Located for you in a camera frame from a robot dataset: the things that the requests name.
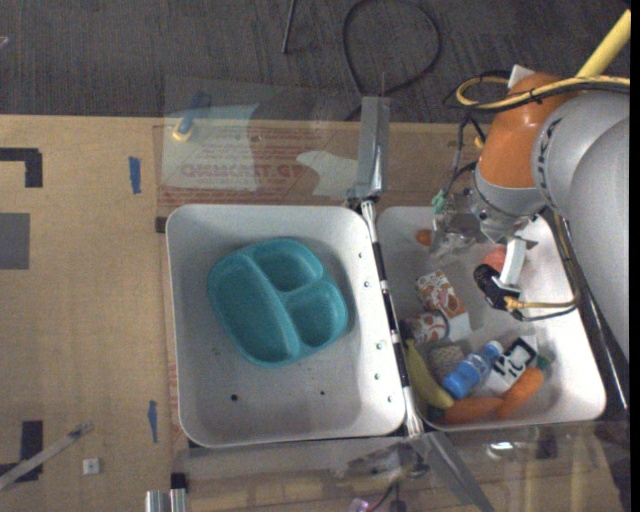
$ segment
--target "yellow tube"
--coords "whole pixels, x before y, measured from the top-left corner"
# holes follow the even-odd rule
[[[631,39],[631,10],[627,9],[576,76],[602,74],[629,39]]]

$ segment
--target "yellow banana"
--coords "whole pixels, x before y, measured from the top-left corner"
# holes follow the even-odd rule
[[[440,387],[433,378],[427,363],[416,350],[415,340],[409,338],[407,342],[407,371],[409,380],[420,398],[439,409],[448,409],[453,405],[453,398]]]

